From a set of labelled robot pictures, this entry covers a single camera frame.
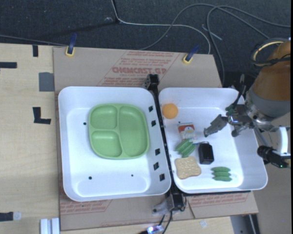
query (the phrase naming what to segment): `toy orange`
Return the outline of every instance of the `toy orange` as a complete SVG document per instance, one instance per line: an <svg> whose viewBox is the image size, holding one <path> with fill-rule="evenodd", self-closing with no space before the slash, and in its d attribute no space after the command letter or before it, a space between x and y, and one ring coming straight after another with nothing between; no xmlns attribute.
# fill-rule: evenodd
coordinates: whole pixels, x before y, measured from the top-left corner
<svg viewBox="0 0 293 234"><path fill-rule="evenodd" d="M178 114L178 108L173 103L165 104L162 108L162 113L167 119L173 119Z"/></svg>

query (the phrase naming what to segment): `dark background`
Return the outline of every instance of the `dark background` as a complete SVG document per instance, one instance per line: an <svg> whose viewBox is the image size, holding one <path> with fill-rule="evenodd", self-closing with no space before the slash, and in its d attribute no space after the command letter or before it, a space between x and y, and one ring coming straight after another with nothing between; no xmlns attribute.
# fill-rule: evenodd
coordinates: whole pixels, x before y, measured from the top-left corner
<svg viewBox="0 0 293 234"><path fill-rule="evenodd" d="M270 38L289 38L290 27L281 27L268 22L291 25L291 0L115 0L118 16L122 21L138 24L171 24L178 13L192 4L176 19L183 24L200 30L211 43L219 74L224 86L237 86L241 74L246 74L246 83L251 84L258 70L250 63L250 53L259 43ZM213 6L222 8L236 17ZM268 22L255 19L250 13ZM204 26L221 38L210 38ZM119 23L111 0L0 0L0 42L21 44L68 45L72 33L76 32L78 47L143 49L162 36L168 26L141 26ZM199 54L207 54L208 42L197 31L173 26L155 45L153 51L189 52L199 45ZM265 59L267 50L258 59Z"/></svg>

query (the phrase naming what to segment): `robotic hand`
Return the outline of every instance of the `robotic hand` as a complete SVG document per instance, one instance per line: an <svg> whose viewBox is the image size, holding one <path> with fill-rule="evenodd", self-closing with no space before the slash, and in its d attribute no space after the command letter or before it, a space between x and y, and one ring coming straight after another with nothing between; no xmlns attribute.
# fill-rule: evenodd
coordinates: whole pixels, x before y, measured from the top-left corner
<svg viewBox="0 0 293 234"><path fill-rule="evenodd" d="M265 47L280 44L268 57L267 61L256 61L257 54ZM283 168L291 166L291 155L287 153L288 136L285 127L274 126L272 121L290 111L290 74L291 74L291 41L271 39L257 46L251 54L254 65L262 67L254 84L246 93L244 104L238 101L245 91L244 76L241 76L241 88L237 99L226 108L226 116L218 115L204 129L207 137L223 129L227 123L234 127L231 135L238 136L241 131L251 128L264 144L257 153L266 163ZM275 150L261 136L262 132L277 132L279 147Z"/></svg>

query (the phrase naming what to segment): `cardboard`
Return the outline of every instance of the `cardboard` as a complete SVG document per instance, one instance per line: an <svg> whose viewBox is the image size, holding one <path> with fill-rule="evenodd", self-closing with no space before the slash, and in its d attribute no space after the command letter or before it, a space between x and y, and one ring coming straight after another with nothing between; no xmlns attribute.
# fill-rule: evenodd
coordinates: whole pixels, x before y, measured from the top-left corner
<svg viewBox="0 0 293 234"><path fill-rule="evenodd" d="M186 53L76 48L73 57L65 47L53 48L56 95L56 131L59 168L61 230L76 230L138 223L158 223L162 216L152 215L152 207L165 195L75 202L63 190L62 161L57 96L68 86L144 87L148 74L158 74L159 90L166 87L221 87L212 55L193 56L182 62ZM187 197L184 212L173 220L208 218L257 213L252 192Z"/></svg>

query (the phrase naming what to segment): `bread slice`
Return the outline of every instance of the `bread slice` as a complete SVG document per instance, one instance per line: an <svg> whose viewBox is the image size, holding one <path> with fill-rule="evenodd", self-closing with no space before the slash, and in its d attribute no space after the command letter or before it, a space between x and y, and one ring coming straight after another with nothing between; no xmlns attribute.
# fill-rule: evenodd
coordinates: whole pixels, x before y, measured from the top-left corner
<svg viewBox="0 0 293 234"><path fill-rule="evenodd" d="M177 169L177 176L180 179L185 179L191 176L199 176L202 173L201 168L193 156L177 158L175 160L175 165Z"/></svg>

